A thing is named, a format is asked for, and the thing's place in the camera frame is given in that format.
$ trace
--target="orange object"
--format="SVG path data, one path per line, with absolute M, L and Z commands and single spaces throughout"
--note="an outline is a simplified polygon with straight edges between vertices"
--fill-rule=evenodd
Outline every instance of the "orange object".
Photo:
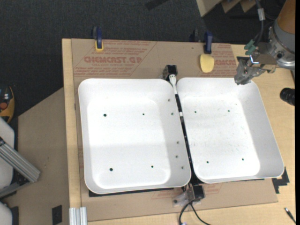
M 286 0 L 278 16 L 277 22 L 283 31 L 295 34 L 296 0 Z
M 7 109 L 7 107 L 8 107 L 7 103 L 0 103 L 0 109 L 1 110 Z

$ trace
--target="white tray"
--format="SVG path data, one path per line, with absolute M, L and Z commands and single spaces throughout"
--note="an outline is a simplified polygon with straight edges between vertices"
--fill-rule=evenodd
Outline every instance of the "white tray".
M 0 224 L 1 225 L 12 225 L 13 215 L 11 210 L 0 202 Z
M 186 185 L 188 154 L 171 85 L 161 79 L 87 79 L 79 103 L 84 177 L 94 193 Z
M 177 83 L 196 176 L 215 183 L 278 177 L 283 161 L 258 87 L 232 78 Z

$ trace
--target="dark carpet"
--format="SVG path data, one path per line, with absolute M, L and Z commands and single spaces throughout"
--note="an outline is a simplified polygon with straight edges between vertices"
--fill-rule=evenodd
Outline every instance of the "dark carpet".
M 211 31 L 213 42 L 233 44 L 259 31 L 255 8 L 245 14 L 237 5 L 225 14 L 217 5 L 201 18 L 196 0 L 153 1 L 0 0 L 0 83 L 14 91 L 15 115 L 63 87 L 61 39 L 90 38 L 93 26 L 101 26 L 104 39 L 188 42 L 198 29 Z M 262 5 L 277 16 L 284 1 Z

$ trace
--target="wooden table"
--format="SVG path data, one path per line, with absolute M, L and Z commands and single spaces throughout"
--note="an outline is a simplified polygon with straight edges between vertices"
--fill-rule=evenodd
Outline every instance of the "wooden table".
M 232 45 L 235 56 L 243 56 L 242 45 Z M 71 39 L 62 40 L 63 72 L 67 131 L 67 163 L 70 207 L 81 207 L 77 133 L 75 119 L 75 96 L 73 84 Z M 259 87 L 276 141 L 278 143 L 286 170 L 290 179 L 288 186 L 280 187 L 277 203 L 234 207 L 226 209 L 203 210 L 200 217 L 212 224 L 293 224 L 284 208 L 296 215 L 295 203 L 295 119 L 294 106 L 279 98 L 285 87 L 294 88 L 291 72 L 278 69 L 273 74 L 263 74 L 253 80 Z M 200 224 L 193 212 L 185 212 L 182 218 L 187 224 Z M 89 225 L 176 225 L 178 214 L 164 214 L 144 217 L 132 217 L 106 221 L 89 222 Z

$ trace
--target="blue clamp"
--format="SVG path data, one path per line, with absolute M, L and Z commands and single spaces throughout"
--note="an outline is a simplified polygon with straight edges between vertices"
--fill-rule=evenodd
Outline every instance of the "blue clamp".
M 100 27 L 93 27 L 92 37 L 95 39 L 95 49 L 97 52 L 101 52 L 104 49 L 102 41 L 102 30 Z
M 204 34 L 204 53 L 211 54 L 211 44 L 212 44 L 212 33 L 207 31 Z

